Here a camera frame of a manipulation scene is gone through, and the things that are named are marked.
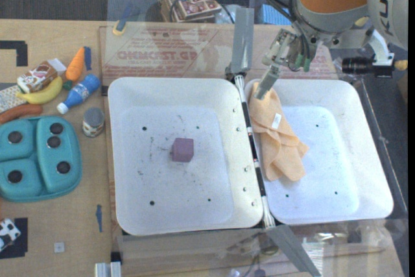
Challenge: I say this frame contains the black cylinder on white bracket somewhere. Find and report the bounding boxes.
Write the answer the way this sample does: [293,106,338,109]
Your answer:
[341,29,396,79]

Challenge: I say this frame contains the white plastic tray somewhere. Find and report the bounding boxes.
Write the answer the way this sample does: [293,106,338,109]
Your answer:
[244,78,395,226]
[107,76,265,237]

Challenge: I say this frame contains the patterned flat box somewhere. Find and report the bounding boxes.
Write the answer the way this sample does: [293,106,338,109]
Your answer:
[160,0,223,23]

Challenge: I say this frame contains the teal divided plate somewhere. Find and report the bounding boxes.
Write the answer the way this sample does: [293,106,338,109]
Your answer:
[0,115,83,203]

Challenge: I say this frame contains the purple cube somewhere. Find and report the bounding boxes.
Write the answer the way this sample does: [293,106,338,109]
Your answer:
[171,137,195,163]

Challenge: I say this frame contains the brown and white carton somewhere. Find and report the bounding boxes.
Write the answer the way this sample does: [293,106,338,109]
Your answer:
[16,58,67,94]

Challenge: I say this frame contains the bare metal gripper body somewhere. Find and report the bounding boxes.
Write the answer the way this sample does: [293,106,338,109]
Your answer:
[261,27,320,71]

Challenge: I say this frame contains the orange carrot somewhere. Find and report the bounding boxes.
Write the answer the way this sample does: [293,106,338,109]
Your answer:
[62,46,86,91]

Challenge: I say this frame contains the yellow banana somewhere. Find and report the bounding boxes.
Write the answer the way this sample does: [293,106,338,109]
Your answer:
[15,75,64,105]

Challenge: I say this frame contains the blue plastic bottle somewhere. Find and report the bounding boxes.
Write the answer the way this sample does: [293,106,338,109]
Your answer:
[56,73,102,115]

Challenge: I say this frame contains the brown cardboard board red print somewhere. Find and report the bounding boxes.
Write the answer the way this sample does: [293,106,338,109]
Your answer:
[99,21,406,277]

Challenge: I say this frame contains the small grey can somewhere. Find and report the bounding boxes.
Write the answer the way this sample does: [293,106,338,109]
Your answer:
[82,106,106,138]

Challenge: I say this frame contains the patterned flat packet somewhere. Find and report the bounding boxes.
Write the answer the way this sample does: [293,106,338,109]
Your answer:
[0,84,29,115]

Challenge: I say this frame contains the orange cloth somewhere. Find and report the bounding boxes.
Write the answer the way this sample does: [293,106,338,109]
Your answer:
[248,81,310,182]

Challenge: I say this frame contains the brown sausage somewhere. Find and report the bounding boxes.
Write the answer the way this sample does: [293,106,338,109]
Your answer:
[0,103,44,125]

